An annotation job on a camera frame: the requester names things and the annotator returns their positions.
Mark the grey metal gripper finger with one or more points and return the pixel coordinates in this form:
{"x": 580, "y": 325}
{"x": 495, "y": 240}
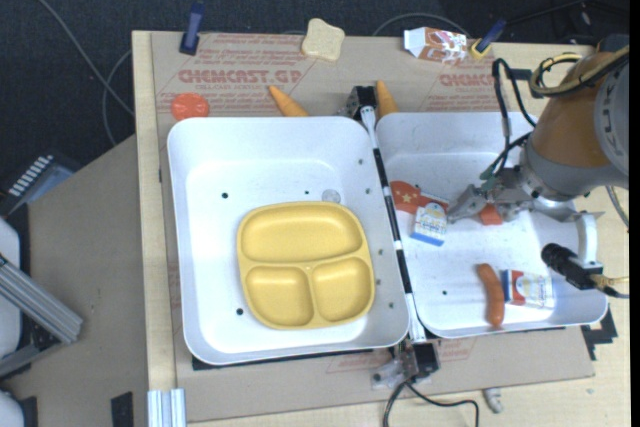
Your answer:
{"x": 511, "y": 212}
{"x": 465, "y": 205}

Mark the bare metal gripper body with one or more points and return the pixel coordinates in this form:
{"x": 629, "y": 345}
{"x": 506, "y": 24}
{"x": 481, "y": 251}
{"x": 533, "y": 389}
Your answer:
{"x": 515, "y": 192}

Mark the orange cube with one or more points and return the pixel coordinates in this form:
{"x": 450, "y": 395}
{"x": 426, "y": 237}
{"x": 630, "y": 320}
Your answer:
{"x": 490, "y": 216}

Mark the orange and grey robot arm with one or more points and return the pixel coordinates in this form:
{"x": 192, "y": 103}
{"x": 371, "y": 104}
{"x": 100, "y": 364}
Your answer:
{"x": 570, "y": 135}

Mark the white and blue carton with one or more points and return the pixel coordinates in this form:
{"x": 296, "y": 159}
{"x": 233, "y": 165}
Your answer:
{"x": 430, "y": 225}

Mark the white plastic tray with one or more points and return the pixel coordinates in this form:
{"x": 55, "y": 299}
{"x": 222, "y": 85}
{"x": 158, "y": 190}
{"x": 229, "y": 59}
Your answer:
{"x": 210, "y": 235}
{"x": 450, "y": 150}

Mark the red packet with yellow stars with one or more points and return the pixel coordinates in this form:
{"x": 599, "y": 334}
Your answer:
{"x": 406, "y": 197}

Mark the thin black and white rod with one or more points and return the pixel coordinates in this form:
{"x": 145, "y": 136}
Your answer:
{"x": 395, "y": 225}

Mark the orange sausage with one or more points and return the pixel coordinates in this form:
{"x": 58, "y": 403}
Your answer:
{"x": 492, "y": 295}

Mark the orange carrot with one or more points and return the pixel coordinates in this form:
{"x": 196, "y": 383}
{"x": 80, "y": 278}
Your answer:
{"x": 286, "y": 102}
{"x": 386, "y": 99}

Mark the small clear round disc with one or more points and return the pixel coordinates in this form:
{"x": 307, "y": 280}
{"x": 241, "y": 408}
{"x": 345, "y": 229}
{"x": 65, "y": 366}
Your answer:
{"x": 330, "y": 196}

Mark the white and orange carton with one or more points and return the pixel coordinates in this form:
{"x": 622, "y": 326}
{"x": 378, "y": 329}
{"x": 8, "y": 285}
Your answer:
{"x": 435, "y": 46}

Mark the yellow divided plate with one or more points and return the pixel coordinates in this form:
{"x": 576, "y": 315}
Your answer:
{"x": 305, "y": 265}

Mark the beige bread slice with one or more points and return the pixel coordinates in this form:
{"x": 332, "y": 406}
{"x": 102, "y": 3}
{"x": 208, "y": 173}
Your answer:
{"x": 322, "y": 40}

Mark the brown cardboard board red print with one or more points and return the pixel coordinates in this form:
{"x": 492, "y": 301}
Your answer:
{"x": 250, "y": 80}

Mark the orange round disc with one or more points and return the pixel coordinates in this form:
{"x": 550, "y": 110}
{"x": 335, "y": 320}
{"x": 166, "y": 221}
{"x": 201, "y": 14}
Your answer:
{"x": 190, "y": 106}

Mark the black cylinder on white bracket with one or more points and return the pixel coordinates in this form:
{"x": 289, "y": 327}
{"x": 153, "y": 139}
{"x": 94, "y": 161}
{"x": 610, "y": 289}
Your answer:
{"x": 565, "y": 262}

